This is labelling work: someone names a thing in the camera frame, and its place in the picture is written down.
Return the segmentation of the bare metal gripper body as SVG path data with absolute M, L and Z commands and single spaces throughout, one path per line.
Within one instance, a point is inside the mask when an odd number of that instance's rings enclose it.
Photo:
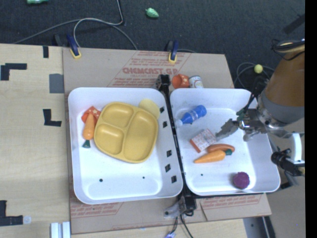
M 280 138 L 291 135 L 285 127 L 295 122 L 295 113 L 289 108 L 241 109 L 236 115 L 239 127 L 246 133 L 270 133 Z

